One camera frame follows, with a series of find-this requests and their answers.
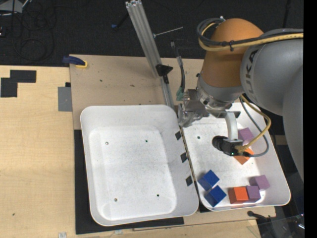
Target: black tape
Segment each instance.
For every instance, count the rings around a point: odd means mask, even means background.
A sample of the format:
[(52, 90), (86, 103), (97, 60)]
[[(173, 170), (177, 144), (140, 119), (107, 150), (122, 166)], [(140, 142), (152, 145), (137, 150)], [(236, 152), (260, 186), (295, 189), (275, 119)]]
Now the black tape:
[(179, 132), (177, 132), (177, 133), (175, 134), (175, 136), (176, 136), (177, 140), (179, 140), (179, 139), (182, 137), (182, 134), (181, 134), (180, 131), (179, 131)]
[(18, 97), (18, 83), (35, 83), (36, 70), (10, 70), (10, 77), (1, 78), (0, 97)]
[(188, 177), (186, 178), (186, 183), (187, 183), (187, 186), (189, 186), (189, 185), (191, 185), (191, 184), (193, 183), (193, 179), (192, 179), (191, 176), (188, 176)]
[(18, 84), (12, 82), (11, 78), (3, 77), (1, 79), (1, 94), (0, 97), (17, 97), (18, 96)]
[(184, 163), (184, 162), (187, 160), (187, 155), (186, 155), (186, 153), (182, 153), (182, 154), (180, 155), (180, 158), (182, 159), (182, 163)]
[(11, 70), (10, 78), (16, 83), (35, 83), (36, 70)]

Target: orange block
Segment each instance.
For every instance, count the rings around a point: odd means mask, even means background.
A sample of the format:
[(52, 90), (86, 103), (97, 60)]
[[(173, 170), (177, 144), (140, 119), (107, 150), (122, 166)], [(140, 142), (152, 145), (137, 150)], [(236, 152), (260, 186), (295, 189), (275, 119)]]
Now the orange block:
[(233, 187), (228, 190), (228, 195), (231, 204), (243, 203), (249, 200), (246, 187)]
[[(250, 154), (254, 154), (254, 152), (250, 149), (250, 148), (248, 148), (247, 150), (245, 150), (246, 152), (248, 152), (248, 153), (250, 153)], [(249, 160), (249, 158), (250, 157), (245, 157), (245, 156), (234, 156), (234, 158), (236, 158), (236, 160), (238, 161), (238, 162), (240, 162), (240, 164), (241, 165), (243, 165), (243, 164), (245, 164), (248, 160)]]

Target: blue block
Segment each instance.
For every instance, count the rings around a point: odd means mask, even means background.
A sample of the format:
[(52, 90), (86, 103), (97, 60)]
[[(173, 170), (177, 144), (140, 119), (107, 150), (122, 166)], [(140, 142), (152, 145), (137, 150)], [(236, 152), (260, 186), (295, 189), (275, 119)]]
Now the blue block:
[(221, 200), (226, 197), (226, 193), (217, 185), (205, 196), (205, 199), (208, 201), (212, 207), (216, 206)]
[(215, 173), (209, 170), (202, 178), (198, 180), (199, 184), (205, 189), (211, 189), (218, 181), (219, 177)]

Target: purple cube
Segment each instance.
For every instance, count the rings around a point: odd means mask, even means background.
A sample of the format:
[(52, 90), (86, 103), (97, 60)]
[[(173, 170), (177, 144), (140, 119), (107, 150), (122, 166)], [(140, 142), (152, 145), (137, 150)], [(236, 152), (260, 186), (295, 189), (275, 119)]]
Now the purple cube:
[(212, 207), (214, 207), (216, 204), (218, 204), (221, 200), (223, 200), (226, 197), (226, 193), (217, 185), (214, 187), (211, 191), (208, 192), (208, 194), (205, 196), (205, 199), (208, 201)]
[(245, 128), (245, 129), (238, 130), (238, 138), (243, 140), (243, 144), (246, 145), (250, 143), (250, 141), (254, 138), (254, 136), (249, 128)]
[(218, 181), (219, 177), (216, 174), (209, 170), (202, 178), (198, 180), (199, 184), (204, 188), (204, 190), (211, 189)]
[(251, 178), (250, 185), (258, 186), (259, 190), (269, 188), (269, 183), (265, 175)]
[(260, 189), (258, 186), (246, 186), (249, 200), (248, 202), (257, 202), (261, 199)]

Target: block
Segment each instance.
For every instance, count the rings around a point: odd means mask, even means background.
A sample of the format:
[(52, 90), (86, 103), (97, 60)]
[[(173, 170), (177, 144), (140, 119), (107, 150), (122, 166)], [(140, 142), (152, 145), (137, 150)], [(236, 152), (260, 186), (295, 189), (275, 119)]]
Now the block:
[(215, 207), (226, 197), (226, 195), (227, 194), (219, 187), (219, 185), (216, 185), (211, 191), (208, 192), (208, 194), (205, 196), (205, 199), (212, 207)]
[[(248, 153), (250, 153), (250, 154), (254, 154), (254, 152), (250, 149), (250, 148), (248, 148), (247, 150), (245, 150), (246, 152), (248, 152)], [(238, 162), (240, 162), (240, 164), (241, 165), (243, 165), (243, 164), (245, 164), (248, 160), (249, 160), (249, 158), (250, 157), (246, 157), (246, 156), (234, 156), (234, 158), (238, 161)]]
[(244, 203), (249, 200), (246, 187), (233, 187), (228, 190), (231, 204)]
[(238, 130), (238, 138), (243, 140), (243, 145), (250, 143), (250, 141), (254, 138), (252, 132), (249, 128), (239, 129)]
[(257, 202), (261, 199), (260, 189), (258, 186), (246, 186), (249, 200), (248, 202)]
[(209, 190), (219, 180), (219, 177), (213, 171), (209, 170), (202, 178), (198, 180), (198, 182), (204, 188), (204, 190)]
[(258, 186), (259, 190), (265, 190), (270, 187), (269, 182), (265, 175), (253, 177), (250, 179), (251, 186)]

